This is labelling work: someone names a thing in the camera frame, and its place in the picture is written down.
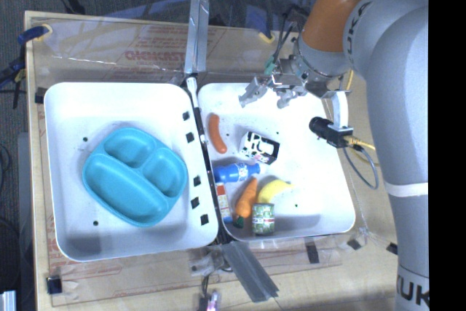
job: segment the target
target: toy carrot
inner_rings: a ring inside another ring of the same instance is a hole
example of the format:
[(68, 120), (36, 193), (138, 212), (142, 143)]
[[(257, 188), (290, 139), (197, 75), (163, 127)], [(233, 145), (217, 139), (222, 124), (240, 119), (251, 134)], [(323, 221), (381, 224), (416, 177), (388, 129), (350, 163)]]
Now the toy carrot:
[(237, 219), (233, 223), (236, 228), (244, 227), (245, 218), (249, 218), (253, 212), (253, 205), (256, 203), (256, 196), (257, 179), (252, 178), (236, 203), (235, 213), (237, 215)]

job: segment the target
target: blue plate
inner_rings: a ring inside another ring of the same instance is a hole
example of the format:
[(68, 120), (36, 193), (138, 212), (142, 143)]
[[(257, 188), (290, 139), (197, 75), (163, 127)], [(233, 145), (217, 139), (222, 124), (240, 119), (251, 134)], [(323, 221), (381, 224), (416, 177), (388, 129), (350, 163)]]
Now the blue plate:
[(170, 212), (186, 188), (184, 161), (154, 136), (134, 127), (107, 136), (87, 158), (86, 190), (115, 216), (150, 227)]

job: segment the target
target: toy banana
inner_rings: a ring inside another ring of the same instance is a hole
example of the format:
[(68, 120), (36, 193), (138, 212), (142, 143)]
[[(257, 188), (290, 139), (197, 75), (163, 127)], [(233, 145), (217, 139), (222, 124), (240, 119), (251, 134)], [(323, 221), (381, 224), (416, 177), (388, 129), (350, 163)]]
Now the toy banana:
[(257, 197), (258, 203), (270, 203), (272, 199), (286, 189), (294, 188), (293, 184), (286, 183), (283, 180), (276, 179), (267, 183), (259, 192)]

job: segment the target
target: bottle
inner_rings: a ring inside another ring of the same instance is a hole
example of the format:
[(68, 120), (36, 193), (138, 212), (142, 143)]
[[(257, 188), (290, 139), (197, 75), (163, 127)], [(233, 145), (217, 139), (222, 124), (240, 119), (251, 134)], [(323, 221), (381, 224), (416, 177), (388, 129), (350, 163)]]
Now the bottle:
[(258, 163), (249, 165), (238, 162), (213, 168), (213, 177), (216, 183), (234, 183), (235, 181), (244, 181), (252, 174), (259, 174), (260, 172), (261, 166)]

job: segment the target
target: can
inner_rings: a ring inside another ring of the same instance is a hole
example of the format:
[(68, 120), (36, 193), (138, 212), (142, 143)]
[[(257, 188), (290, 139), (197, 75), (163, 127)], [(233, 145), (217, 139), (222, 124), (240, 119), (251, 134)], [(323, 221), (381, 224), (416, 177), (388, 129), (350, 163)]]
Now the can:
[(275, 231), (275, 212), (273, 203), (253, 205), (253, 232), (258, 236), (272, 235)]

